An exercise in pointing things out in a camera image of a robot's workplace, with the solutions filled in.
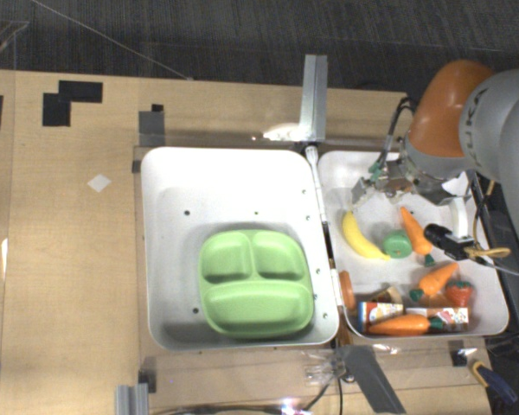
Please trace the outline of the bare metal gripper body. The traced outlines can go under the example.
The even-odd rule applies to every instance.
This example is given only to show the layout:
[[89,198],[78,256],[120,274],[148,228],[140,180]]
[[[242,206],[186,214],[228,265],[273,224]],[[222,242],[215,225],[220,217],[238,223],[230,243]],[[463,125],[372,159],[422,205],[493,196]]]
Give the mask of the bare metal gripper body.
[[397,158],[386,162],[382,191],[395,196],[410,193],[420,195],[434,205],[442,206],[449,201],[449,192],[443,180],[430,176],[418,169],[408,158]]

